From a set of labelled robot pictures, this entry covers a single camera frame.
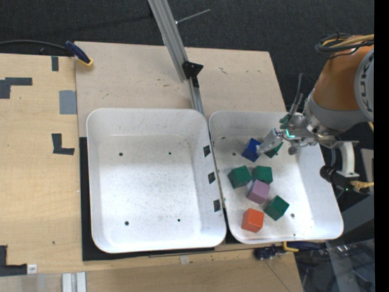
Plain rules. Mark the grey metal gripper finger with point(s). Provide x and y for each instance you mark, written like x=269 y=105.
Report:
x=269 y=141

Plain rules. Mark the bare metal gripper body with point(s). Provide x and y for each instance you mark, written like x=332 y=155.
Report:
x=299 y=128

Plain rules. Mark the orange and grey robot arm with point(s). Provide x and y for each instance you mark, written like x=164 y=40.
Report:
x=337 y=87

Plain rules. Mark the green cube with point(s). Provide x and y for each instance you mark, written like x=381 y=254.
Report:
x=272 y=153
x=239 y=176
x=263 y=173
x=276 y=208

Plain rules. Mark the blue cube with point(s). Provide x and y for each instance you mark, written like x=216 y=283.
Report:
x=249 y=151

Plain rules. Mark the purple cube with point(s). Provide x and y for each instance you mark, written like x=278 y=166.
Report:
x=258 y=192

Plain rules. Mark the white plastic tray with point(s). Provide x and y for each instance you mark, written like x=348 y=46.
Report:
x=152 y=187
x=307 y=193

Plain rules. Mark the orange cube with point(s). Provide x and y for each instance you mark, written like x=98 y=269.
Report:
x=252 y=220

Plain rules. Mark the pale wood board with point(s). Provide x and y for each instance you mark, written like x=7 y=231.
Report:
x=136 y=81

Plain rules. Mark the black cylinder on white bracket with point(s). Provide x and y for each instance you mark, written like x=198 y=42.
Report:
x=348 y=158

